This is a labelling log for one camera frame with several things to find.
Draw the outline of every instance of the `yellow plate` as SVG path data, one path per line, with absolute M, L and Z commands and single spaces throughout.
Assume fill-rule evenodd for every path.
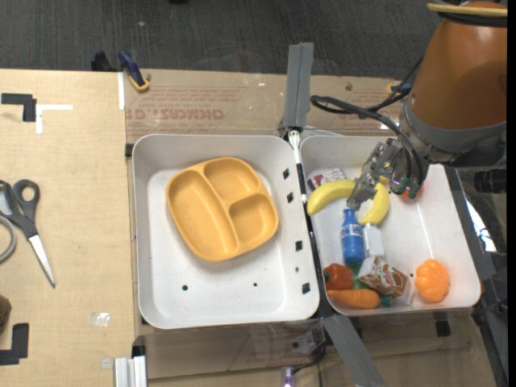
M 189 249 L 203 260 L 229 260 L 276 233 L 273 200 L 247 162 L 234 157 L 183 169 L 166 187 L 167 205 Z

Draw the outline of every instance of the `banana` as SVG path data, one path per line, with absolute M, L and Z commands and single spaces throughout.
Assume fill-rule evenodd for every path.
M 330 202 L 335 199 L 348 198 L 355 188 L 355 182 L 348 179 L 330 181 L 322 184 L 312 192 L 306 203 L 308 215 L 317 214 Z M 389 191 L 385 186 L 378 182 L 374 188 L 376 193 L 372 199 L 372 205 L 367 214 L 359 219 L 360 225 L 374 223 L 378 225 L 389 211 Z

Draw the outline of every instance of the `wooden table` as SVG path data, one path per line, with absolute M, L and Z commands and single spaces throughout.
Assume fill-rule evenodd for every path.
M 213 74 L 175 76 L 178 81 L 201 77 L 208 84 Z M 218 83 L 225 76 L 219 73 Z M 342 78 L 333 79 L 332 87 L 343 84 Z M 316 84 L 325 86 L 324 81 Z M 103 368 L 109 363 L 105 359 L 130 357 L 135 340 L 133 214 L 119 74 L 3 70 L 0 87 L 2 93 L 32 94 L 40 105 L 73 105 L 72 110 L 46 110 L 41 134 L 34 123 L 22 121 L 21 106 L 0 105 L 0 178 L 11 184 L 28 178 L 40 185 L 36 224 L 56 278 L 53 289 L 19 233 L 15 253 L 0 264 L 0 294 L 13 306 L 0 349 L 10 349 L 14 324 L 29 323 L 28 358 L 0 366 L 0 385 L 111 386 L 113 374 Z M 110 315 L 107 327 L 90 321 L 96 313 Z M 425 333 L 424 322 L 409 328 L 379 322 L 363 329 L 363 340 L 387 385 L 495 386 L 480 332 L 468 312 L 449 317 L 453 336 L 447 339 Z M 405 342 L 399 342 L 395 330 L 406 333 Z M 352 385 L 336 354 L 329 354 L 321 368 L 324 385 Z M 149 385 L 252 387 L 279 384 L 279 376 L 280 370 L 272 368 Z M 317 385 L 317 367 L 300 372 L 298 383 Z

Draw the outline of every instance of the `scissors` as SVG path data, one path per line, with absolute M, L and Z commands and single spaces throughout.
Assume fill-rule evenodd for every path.
M 32 189 L 34 192 L 32 199 L 25 199 L 23 197 L 23 191 L 26 188 Z M 28 241 L 31 243 L 47 279 L 50 281 L 52 287 L 56 288 L 56 282 L 52 275 L 50 264 L 48 263 L 47 254 L 45 254 L 40 234 L 35 227 L 35 206 L 40 199 L 39 186 L 28 179 L 22 179 L 13 186 L 5 181 L 0 181 L 0 193 L 2 191 L 6 196 L 9 213 L 7 213 L 5 209 L 0 209 L 0 215 L 9 219 L 23 231 Z

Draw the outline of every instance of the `carrot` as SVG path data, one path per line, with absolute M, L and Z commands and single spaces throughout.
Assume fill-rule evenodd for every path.
M 327 292 L 335 300 L 355 308 L 377 308 L 380 305 L 380 296 L 372 289 L 328 289 Z

